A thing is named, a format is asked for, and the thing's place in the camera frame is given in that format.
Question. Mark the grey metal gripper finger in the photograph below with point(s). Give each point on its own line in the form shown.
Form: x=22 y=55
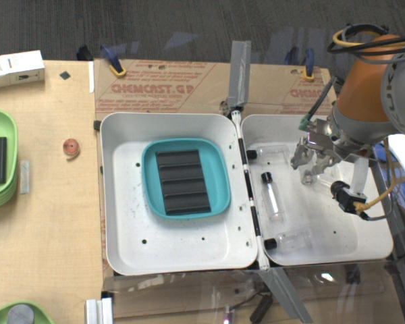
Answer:
x=298 y=155
x=322 y=164

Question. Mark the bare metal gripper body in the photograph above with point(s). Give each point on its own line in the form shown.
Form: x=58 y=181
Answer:
x=324 y=140

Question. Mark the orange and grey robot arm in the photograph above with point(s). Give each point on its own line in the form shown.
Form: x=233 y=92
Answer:
x=364 y=86

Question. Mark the clear plastic bottle without cap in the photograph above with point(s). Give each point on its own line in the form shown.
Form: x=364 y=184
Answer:
x=308 y=178

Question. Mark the clear plastic bottle black cap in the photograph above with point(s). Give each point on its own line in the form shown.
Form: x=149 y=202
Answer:
x=273 y=153
x=273 y=197
x=292 y=241

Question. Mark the white plastic tray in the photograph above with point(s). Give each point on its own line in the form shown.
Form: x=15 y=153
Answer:
x=175 y=245
x=327 y=228

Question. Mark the teal plate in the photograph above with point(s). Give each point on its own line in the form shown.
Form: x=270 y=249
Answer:
x=219 y=181

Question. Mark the black ribbed insert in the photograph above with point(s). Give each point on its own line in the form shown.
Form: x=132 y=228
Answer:
x=183 y=182

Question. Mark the brown cardboard board red print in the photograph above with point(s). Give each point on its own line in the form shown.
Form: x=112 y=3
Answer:
x=175 y=86

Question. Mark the stack of green plates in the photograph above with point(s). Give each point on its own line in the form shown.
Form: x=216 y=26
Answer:
x=10 y=154

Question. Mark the white carton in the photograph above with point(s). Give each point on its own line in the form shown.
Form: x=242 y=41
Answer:
x=17 y=67

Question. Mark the green plate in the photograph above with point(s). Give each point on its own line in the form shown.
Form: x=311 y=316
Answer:
x=44 y=316

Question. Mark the grey round lid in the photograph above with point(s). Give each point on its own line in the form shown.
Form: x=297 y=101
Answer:
x=20 y=315

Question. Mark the black cylinder on white bracket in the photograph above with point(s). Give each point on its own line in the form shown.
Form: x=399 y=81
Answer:
x=349 y=201

